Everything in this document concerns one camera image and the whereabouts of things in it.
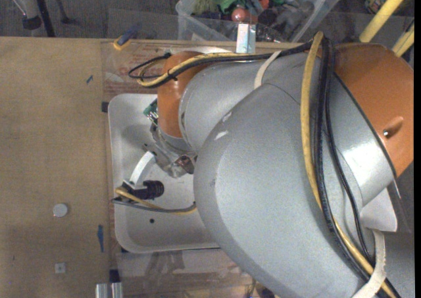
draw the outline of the white strap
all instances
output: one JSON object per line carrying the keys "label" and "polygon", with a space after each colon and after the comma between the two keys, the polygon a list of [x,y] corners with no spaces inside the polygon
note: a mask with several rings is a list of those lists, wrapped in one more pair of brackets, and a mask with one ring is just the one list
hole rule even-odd
{"label": "white strap", "polygon": [[270,56],[266,61],[262,64],[262,66],[259,68],[259,71],[257,71],[256,78],[255,78],[255,89],[257,89],[259,86],[262,85],[262,79],[263,75],[266,71],[266,69],[269,67],[270,63],[275,61],[276,57],[281,53],[282,50],[276,51]]}
{"label": "white strap", "polygon": [[376,244],[376,267],[370,280],[353,295],[353,298],[372,298],[380,290],[386,279],[386,246],[384,235],[381,231],[373,229],[374,242]]}

